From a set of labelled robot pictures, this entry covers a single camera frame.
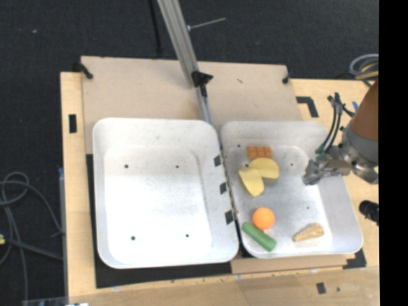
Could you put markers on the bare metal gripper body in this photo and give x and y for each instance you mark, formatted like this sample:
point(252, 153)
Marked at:
point(338, 166)

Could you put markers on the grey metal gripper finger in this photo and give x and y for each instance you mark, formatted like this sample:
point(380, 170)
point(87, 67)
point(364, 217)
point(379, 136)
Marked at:
point(308, 178)
point(313, 165)

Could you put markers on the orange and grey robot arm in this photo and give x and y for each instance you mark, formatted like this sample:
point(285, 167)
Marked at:
point(366, 116)

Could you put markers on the white plastic tray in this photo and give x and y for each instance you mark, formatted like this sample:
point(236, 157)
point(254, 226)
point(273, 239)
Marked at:
point(296, 199)
point(159, 202)

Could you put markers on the yellow round wedge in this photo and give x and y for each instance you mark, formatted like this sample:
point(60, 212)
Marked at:
point(266, 167)

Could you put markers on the beige bread wedge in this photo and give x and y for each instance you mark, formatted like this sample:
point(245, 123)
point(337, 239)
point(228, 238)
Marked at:
point(309, 233)

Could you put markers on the brown biscuit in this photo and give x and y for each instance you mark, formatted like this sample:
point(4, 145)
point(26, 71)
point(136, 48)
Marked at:
point(259, 152)

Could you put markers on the yellow oval slice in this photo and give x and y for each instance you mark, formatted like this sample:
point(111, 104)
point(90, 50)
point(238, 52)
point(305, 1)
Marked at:
point(252, 182)

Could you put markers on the orange ball fruit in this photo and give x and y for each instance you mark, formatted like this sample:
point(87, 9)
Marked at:
point(263, 218)

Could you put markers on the green cylinder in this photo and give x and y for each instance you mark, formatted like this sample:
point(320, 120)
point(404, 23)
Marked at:
point(259, 237)

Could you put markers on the brown cardboard board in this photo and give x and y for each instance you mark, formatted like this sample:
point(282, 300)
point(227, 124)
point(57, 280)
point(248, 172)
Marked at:
point(137, 91)

